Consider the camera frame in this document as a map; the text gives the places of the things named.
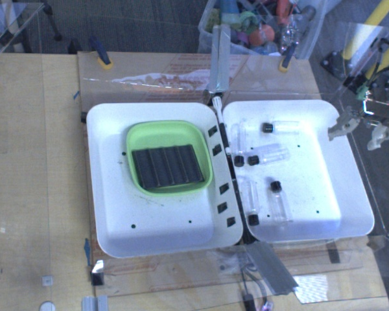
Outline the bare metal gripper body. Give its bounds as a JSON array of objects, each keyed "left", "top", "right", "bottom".
[{"left": 362, "top": 97, "right": 389, "bottom": 121}]

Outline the white plastic tray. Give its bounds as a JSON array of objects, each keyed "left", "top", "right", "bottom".
[
  {"left": 220, "top": 99, "right": 375, "bottom": 242},
  {"left": 86, "top": 102, "right": 246, "bottom": 259}
]

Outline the clear bottle with black cap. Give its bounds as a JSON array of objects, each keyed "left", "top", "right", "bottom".
[
  {"left": 267, "top": 179, "right": 294, "bottom": 223},
  {"left": 241, "top": 176, "right": 261, "bottom": 227},
  {"left": 261, "top": 120, "right": 301, "bottom": 135},
  {"left": 230, "top": 122, "right": 247, "bottom": 168},
  {"left": 247, "top": 143, "right": 291, "bottom": 167}
]

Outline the clear plastic storage box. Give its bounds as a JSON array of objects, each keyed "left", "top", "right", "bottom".
[{"left": 197, "top": 0, "right": 331, "bottom": 60}]

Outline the green plate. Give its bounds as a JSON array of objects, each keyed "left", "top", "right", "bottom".
[{"left": 126, "top": 120, "right": 214, "bottom": 196}]

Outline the black ribbed rack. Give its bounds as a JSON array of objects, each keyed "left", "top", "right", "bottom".
[{"left": 131, "top": 144, "right": 205, "bottom": 190}]

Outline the brown cardboard board red print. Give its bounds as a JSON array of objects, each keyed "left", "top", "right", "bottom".
[{"left": 77, "top": 51, "right": 389, "bottom": 305}]

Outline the black block with thin wires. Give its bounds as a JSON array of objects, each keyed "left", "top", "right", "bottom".
[{"left": 242, "top": 292, "right": 257, "bottom": 311}]

